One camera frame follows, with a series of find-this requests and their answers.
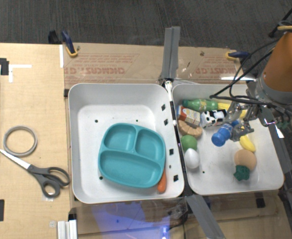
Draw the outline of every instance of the tape roll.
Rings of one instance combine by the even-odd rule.
[[[26,152],[22,152],[22,153],[18,153],[18,152],[14,152],[12,150],[10,150],[6,144],[6,141],[7,141],[7,138],[8,136],[13,133],[14,131],[17,131],[17,130],[25,130],[25,131],[28,131],[32,136],[33,136],[33,139],[34,139],[34,143],[33,143],[33,146],[31,147],[31,149],[29,149],[28,151]],[[30,155],[32,152],[34,152],[35,148],[37,146],[37,136],[34,132],[33,129],[29,128],[28,126],[24,126],[24,125],[17,125],[17,126],[14,126],[14,127],[11,127],[5,134],[4,134],[4,137],[3,137],[3,148],[5,149],[6,152],[12,154],[13,156],[16,156],[16,157],[25,157],[25,156],[28,156]]]

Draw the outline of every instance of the green lime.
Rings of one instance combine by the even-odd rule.
[[[183,151],[186,151],[189,148],[197,150],[197,139],[192,135],[184,135],[181,137],[180,141]]]

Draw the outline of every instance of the scissors blade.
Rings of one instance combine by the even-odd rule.
[[[15,163],[17,163],[18,165],[22,166],[23,168],[25,168],[26,170],[28,169],[28,167],[31,165],[25,161],[23,161],[22,159],[15,157],[9,153],[7,153],[5,150],[0,149],[0,152],[4,155],[7,156],[9,159],[11,159],[12,161],[14,161]]]

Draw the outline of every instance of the green bottle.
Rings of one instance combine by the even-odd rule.
[[[205,99],[195,99],[192,101],[184,99],[182,106],[200,113],[218,109],[218,103],[216,101]]]

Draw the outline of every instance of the white egg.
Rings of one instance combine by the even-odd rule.
[[[185,152],[185,164],[190,169],[195,169],[199,166],[200,157],[199,153],[194,149],[187,149]]]

